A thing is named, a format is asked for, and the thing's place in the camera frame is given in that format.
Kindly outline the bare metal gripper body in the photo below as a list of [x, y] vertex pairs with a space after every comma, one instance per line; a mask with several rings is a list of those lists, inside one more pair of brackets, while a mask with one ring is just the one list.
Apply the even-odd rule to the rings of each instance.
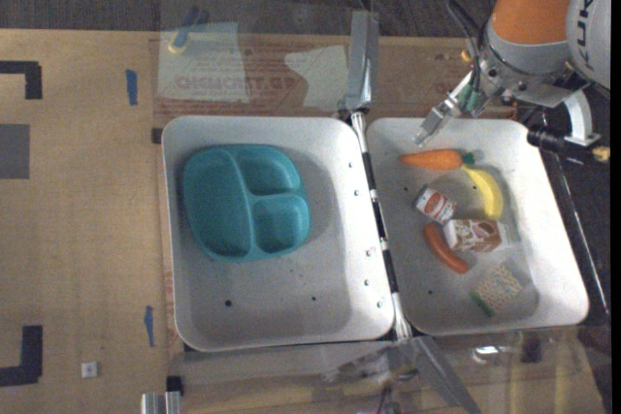
[[438, 117], [480, 117], [496, 99], [512, 99], [527, 62], [526, 47], [468, 47], [470, 71], [438, 104]]

